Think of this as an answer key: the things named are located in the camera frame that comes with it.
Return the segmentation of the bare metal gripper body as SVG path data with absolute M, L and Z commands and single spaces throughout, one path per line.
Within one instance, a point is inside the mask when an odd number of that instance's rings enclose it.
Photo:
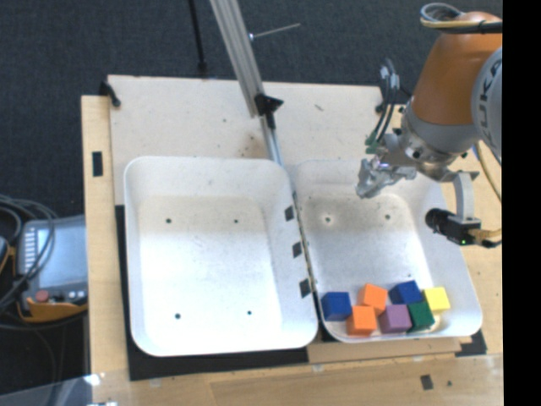
M 386 134 L 376 149 L 375 169 L 391 181 L 414 179 L 418 173 L 434 181 L 452 181 L 456 172 L 449 166 L 457 155 L 427 145 L 415 134 Z

